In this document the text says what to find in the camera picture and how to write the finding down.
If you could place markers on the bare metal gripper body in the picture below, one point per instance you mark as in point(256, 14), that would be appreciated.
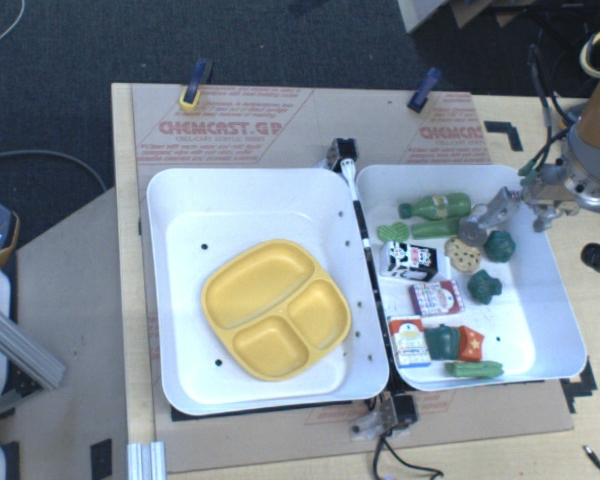
point(555, 193)

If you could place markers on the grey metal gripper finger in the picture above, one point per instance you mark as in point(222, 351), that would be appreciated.
point(542, 217)
point(497, 208)

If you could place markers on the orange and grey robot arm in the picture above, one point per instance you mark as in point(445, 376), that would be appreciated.
point(592, 128)

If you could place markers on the dark green broccoli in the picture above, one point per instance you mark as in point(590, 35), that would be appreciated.
point(499, 246)
point(484, 287)

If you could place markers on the green plastic bottle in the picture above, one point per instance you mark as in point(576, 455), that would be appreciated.
point(437, 205)

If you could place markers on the beige chocolate chip biscuit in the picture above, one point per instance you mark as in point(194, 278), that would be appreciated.
point(462, 257)

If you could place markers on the green cucumber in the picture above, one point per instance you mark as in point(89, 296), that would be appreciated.
point(435, 228)

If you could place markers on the white plastic tray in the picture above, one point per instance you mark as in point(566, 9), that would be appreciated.
point(190, 348)
point(535, 308)

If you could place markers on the cow print milk carton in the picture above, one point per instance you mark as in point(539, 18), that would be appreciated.
point(407, 260)

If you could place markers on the light green leaf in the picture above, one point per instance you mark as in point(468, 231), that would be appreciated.
point(393, 231)

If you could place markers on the red and white packet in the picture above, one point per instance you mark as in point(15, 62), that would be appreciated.
point(436, 298)

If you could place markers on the thin black and white rod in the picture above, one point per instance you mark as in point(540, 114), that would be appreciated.
point(365, 240)

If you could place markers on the red carton with yellow star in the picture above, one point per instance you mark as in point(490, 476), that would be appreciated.
point(471, 344)

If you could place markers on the dark green bell pepper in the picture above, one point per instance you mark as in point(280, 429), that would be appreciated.
point(442, 343)

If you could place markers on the red white yellow carton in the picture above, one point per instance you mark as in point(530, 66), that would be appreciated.
point(409, 343)

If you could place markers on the green pea pod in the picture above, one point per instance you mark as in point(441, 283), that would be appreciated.
point(474, 369)

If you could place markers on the yellow divided plate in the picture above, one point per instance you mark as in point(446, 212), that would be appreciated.
point(260, 278)

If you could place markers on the brown cardboard board, red print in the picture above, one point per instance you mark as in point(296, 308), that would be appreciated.
point(260, 128)

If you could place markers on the black cylinder on white bracket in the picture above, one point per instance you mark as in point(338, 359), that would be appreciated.
point(597, 259)

